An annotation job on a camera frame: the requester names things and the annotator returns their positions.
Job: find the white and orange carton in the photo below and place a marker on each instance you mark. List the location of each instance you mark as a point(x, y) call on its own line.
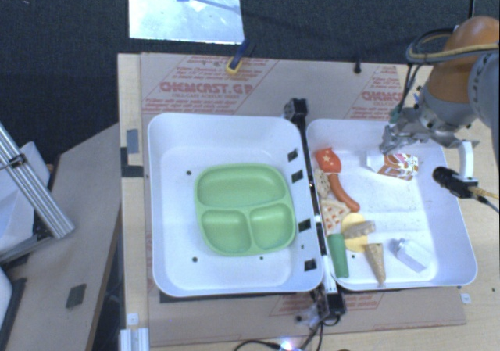
point(398, 169)

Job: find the tan bread slice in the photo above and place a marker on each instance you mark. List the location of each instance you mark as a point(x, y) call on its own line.
point(359, 229)

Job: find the green bottle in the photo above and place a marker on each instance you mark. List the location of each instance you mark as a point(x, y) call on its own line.
point(339, 255)

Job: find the green divided plate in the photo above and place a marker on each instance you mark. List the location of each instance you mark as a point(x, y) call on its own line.
point(242, 185)

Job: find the black cylinder on white bracket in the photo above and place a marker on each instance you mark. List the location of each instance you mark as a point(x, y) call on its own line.
point(453, 180)

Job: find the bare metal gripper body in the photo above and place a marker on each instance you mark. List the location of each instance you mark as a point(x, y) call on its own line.
point(418, 126)

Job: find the tan ice cream cone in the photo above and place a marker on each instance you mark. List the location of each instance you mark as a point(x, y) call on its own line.
point(376, 261)

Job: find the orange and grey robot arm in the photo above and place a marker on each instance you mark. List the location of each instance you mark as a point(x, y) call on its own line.
point(453, 79)

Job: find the tan waffle biscuit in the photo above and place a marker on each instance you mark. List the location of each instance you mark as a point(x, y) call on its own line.
point(322, 183)

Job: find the yellow round disc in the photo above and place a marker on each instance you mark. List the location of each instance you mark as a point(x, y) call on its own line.
point(353, 244)

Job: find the white plastic tray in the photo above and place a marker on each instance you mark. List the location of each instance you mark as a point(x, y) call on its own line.
point(390, 201)
point(176, 224)

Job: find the thin black and white rod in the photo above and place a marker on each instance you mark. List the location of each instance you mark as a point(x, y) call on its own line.
point(308, 169)

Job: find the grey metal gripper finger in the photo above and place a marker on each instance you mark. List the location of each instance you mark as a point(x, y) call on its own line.
point(386, 142)
point(398, 143)

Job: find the orange sausage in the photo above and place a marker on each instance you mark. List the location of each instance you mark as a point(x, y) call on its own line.
point(343, 195)

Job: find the brown cardboard board red print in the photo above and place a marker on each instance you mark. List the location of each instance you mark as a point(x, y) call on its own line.
point(258, 83)

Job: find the pizza slice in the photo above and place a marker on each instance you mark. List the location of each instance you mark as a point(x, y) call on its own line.
point(331, 214)

